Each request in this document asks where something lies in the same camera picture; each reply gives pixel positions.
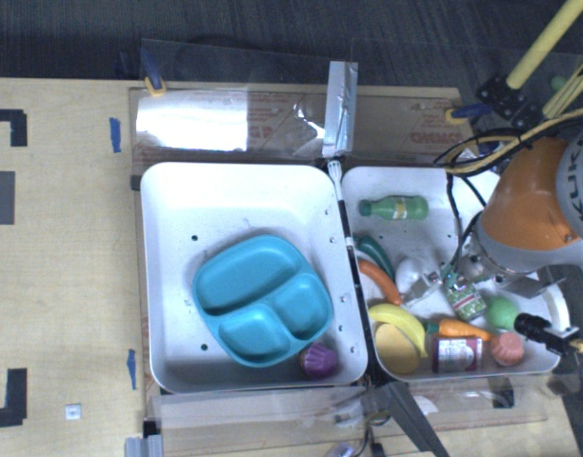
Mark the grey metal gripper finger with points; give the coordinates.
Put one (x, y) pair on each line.
(421, 289)
(456, 283)

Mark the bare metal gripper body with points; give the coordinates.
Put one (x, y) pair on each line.
(491, 274)

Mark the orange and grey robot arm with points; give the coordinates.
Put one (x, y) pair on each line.
(529, 203)

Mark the white toy egg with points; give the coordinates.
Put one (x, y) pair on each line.
(408, 274)

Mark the green and white can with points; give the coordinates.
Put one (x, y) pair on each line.
(468, 304)

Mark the yellow banana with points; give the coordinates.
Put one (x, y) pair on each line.
(406, 322)

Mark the green ball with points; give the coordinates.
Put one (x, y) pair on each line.
(501, 312)

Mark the orange toy sausage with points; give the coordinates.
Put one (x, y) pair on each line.
(382, 281)

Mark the orange carrot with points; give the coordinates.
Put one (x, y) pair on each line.
(460, 329)

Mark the white plastic tray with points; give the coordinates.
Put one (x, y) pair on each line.
(234, 198)
(415, 241)

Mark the green toy pepper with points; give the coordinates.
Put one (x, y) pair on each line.
(377, 252)

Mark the yellow round biscuit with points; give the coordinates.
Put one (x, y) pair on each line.
(395, 350)

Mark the dark red jar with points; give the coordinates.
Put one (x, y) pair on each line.
(458, 354)

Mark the green plastic bottle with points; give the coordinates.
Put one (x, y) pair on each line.
(396, 207)

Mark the purple toy cupcake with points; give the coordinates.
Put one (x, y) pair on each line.
(318, 361)

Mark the blue divided plate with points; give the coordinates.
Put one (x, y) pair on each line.
(260, 298)

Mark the small white square tile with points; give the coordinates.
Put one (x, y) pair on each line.
(73, 412)

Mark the black cylinder on white bracket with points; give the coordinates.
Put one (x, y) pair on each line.
(544, 332)

